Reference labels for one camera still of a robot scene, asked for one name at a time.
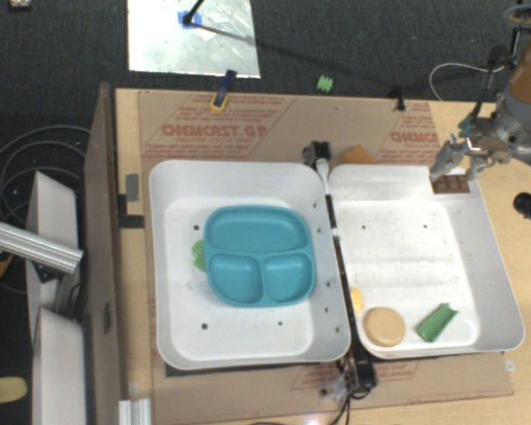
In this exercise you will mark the pale yellow oval object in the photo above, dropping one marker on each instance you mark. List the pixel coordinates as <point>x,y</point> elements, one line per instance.
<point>7,390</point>

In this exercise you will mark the brown cardboard board red print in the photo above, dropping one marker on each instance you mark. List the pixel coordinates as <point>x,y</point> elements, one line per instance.
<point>256,122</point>

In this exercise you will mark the brown chocolate bar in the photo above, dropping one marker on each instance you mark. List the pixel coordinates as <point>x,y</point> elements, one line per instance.
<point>452,185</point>

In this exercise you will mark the blue divided plate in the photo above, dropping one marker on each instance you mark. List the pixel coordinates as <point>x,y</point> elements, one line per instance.
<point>256,255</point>

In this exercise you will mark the tan round biscuit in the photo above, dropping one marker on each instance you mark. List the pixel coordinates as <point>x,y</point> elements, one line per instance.
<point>384,326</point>

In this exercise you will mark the yellow toy food piece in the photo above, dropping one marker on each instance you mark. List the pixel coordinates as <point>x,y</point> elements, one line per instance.
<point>357,300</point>

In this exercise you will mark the white plastic tray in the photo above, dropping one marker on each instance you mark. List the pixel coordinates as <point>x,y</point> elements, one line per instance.
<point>407,255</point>
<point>248,334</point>

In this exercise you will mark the light green ridged toy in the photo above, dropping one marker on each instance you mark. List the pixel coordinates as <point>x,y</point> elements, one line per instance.
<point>325,83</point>

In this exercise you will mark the thin black and white rod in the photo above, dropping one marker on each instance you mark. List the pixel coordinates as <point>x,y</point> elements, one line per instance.
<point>334,219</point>

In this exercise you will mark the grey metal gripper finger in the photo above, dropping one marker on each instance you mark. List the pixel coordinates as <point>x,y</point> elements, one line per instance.
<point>445,162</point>
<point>479,166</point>

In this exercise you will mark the orange waffle biscuit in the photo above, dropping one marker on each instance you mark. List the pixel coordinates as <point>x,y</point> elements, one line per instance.
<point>357,155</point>

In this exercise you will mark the green celery stick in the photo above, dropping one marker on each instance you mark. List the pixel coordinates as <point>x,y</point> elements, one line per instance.
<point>435,323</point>

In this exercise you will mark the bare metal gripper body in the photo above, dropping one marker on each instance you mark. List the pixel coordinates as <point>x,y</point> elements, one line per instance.
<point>504,137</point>

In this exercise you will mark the green ridged toy food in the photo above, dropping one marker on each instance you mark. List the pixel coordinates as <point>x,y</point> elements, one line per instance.
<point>198,255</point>

